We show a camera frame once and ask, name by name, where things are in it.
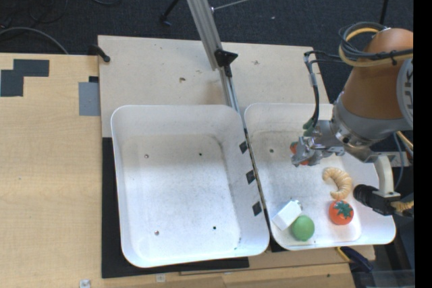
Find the white tray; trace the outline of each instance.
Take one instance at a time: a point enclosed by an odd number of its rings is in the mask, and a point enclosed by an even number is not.
[[[353,188],[361,183],[378,188],[378,176],[372,163],[362,163],[349,154],[332,155],[311,167],[295,167],[291,163],[290,144],[298,141],[302,126],[310,119],[314,108],[315,105],[310,104],[259,103],[249,106],[244,114],[269,218],[290,200],[298,200],[302,213],[315,222],[315,234],[308,241],[298,241],[289,227],[281,231],[270,222],[272,236],[287,250],[391,242],[396,235],[393,217],[382,216],[362,205],[352,193],[346,198],[354,209],[352,222],[335,225],[328,217],[327,210],[333,201],[330,191],[337,188],[331,179],[323,181],[324,168],[338,167],[347,171]],[[331,105],[321,105],[320,119],[330,119],[331,110]]]
[[[139,267],[254,256],[269,243],[241,117],[225,105],[122,106],[111,117],[121,248]]]

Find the toy tomato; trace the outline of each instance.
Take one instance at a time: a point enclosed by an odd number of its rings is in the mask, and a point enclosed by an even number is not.
[[[354,210],[349,203],[343,200],[335,200],[330,204],[329,216],[336,225],[347,225],[354,216]]]

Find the wooden table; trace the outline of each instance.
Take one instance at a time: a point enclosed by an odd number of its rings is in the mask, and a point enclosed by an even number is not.
[[[116,59],[117,53],[101,42]],[[292,49],[300,53],[306,47]],[[80,115],[85,100],[79,97],[79,83],[99,76],[101,59],[0,53],[0,70],[14,69],[14,59],[47,60],[49,75],[24,76],[23,96],[0,97],[0,277],[4,287],[76,288],[80,281],[85,284],[82,280],[90,280],[91,287],[125,288],[355,287],[348,263],[334,248],[268,250],[249,258],[249,268],[230,272],[102,279],[103,127],[100,115]],[[260,67],[255,61],[266,66],[253,55],[243,64]],[[239,69],[240,64],[233,68],[235,82],[241,80],[235,79]],[[241,89],[239,100],[244,100]],[[313,95],[307,92],[310,96],[303,101],[312,102]],[[357,250],[369,259],[375,257],[372,246]]]

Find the gray tape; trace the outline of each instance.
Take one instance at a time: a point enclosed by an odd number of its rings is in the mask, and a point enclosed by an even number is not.
[[[99,83],[79,82],[80,115],[97,117],[101,115]]]

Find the shrimp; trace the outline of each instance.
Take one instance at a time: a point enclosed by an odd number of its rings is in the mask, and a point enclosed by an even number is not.
[[[337,186],[337,191],[331,191],[330,195],[333,199],[343,200],[348,197],[352,189],[352,179],[350,175],[336,167],[328,167],[324,169],[323,179],[332,178]]]

